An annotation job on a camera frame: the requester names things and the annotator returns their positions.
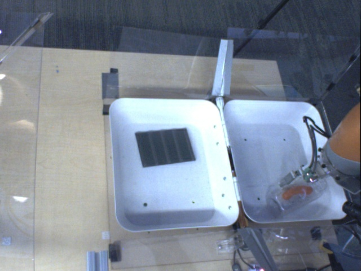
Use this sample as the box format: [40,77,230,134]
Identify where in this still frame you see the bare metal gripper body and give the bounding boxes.
[301,162,361,194]

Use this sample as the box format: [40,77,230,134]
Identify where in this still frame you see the orange sausage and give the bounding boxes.
[282,185,314,200]

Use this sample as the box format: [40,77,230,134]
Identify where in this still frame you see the clear plastic bottle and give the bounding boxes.
[266,176,328,218]

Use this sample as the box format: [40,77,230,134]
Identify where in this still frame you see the white plastic tray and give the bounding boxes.
[108,97,240,233]
[222,99,348,224]

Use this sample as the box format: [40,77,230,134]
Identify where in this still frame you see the black ribbed rectangular mat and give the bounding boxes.
[134,127,196,168]

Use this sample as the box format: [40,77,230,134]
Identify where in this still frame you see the pale wood board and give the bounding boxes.
[102,51,338,271]

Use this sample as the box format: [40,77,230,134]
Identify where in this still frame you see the black cylinder on white bracket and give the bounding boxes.
[342,199,361,217]

